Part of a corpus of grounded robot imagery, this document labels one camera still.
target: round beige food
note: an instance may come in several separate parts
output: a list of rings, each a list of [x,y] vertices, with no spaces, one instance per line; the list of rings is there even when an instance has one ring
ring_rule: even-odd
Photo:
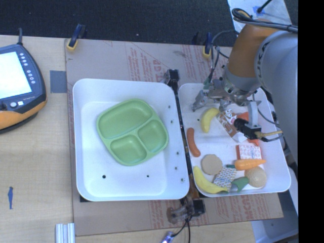
[[[267,182],[267,175],[261,167],[247,169],[244,175],[249,179],[249,184],[253,187],[262,187]]]
[[[205,155],[201,160],[201,169],[208,175],[216,175],[223,168],[223,162],[214,154]]]

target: yellow banana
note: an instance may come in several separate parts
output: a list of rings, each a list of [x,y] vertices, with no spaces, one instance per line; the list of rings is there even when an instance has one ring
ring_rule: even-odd
[[[219,109],[214,108],[214,107],[208,109],[207,111],[205,111],[203,113],[202,118],[201,118],[201,122],[200,122],[200,125],[201,125],[201,128],[202,128],[203,132],[205,132],[205,133],[209,132],[209,128],[211,126],[211,120],[218,113],[219,113]]]
[[[196,185],[207,193],[218,193],[220,191],[228,192],[227,188],[220,187],[206,179],[202,170],[198,166],[193,167],[193,176],[196,181]]]

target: black floor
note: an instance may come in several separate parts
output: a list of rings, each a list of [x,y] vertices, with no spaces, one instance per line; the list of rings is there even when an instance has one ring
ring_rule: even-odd
[[[298,25],[298,0],[284,1]],[[0,0],[0,7],[3,35],[21,27],[24,36],[67,38],[80,23],[90,39],[191,44],[198,31],[233,29],[227,0]],[[231,35],[219,45],[233,46]]]

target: cookie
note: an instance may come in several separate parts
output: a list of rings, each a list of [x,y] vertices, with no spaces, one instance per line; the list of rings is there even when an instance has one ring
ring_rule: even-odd
[[[201,160],[201,169],[208,175],[216,175],[223,168],[223,162],[214,154],[205,155]]]

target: brown cardboard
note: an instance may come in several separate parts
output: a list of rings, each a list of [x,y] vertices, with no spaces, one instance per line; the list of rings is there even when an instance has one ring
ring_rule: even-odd
[[[167,209],[181,207],[179,200],[81,201],[76,187],[72,88],[82,78],[104,78],[160,82],[168,69],[179,70],[179,87],[203,83],[210,73],[211,59],[203,57],[203,46],[113,41],[78,41],[74,51],[65,50],[72,171],[73,215],[77,236],[173,228]],[[229,55],[230,48],[222,48]],[[220,77],[227,59],[220,57],[213,78]],[[276,193],[203,198],[206,213],[190,225],[241,222],[283,217]]]

